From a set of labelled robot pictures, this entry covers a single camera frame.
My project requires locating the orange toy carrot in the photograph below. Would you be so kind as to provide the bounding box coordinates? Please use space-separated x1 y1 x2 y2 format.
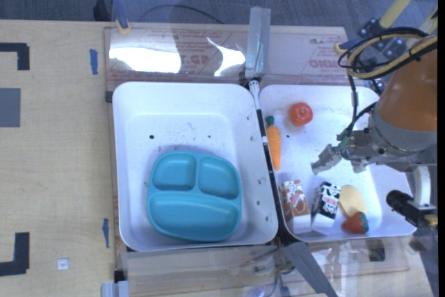
265 115 282 172

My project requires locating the white plastic tray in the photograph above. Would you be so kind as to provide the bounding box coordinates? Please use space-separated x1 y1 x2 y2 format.
111 81 280 252
258 83 418 243

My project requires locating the blue divided plate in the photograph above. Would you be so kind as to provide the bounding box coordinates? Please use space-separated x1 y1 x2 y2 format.
146 150 243 243

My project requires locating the red toy strawberry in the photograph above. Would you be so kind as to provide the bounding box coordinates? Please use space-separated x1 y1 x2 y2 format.
341 211 371 235

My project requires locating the orange-red toy tomato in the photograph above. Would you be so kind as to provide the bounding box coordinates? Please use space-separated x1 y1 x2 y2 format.
289 102 314 127

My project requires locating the brown and white carton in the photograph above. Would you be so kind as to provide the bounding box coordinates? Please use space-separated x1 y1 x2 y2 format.
279 179 312 235

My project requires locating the black cylinder on white bracket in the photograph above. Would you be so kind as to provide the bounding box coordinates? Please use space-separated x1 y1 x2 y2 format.
386 165 438 229

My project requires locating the yellow toy lemon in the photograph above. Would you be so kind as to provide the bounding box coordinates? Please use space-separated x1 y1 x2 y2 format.
338 184 368 220

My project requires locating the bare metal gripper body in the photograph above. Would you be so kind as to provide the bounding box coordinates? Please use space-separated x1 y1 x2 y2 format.
341 127 423 174

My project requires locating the thin black and white rod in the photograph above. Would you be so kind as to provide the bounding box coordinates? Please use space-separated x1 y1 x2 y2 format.
248 79 286 245

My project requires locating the black and white carton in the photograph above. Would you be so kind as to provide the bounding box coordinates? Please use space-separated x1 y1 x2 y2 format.
310 181 342 237

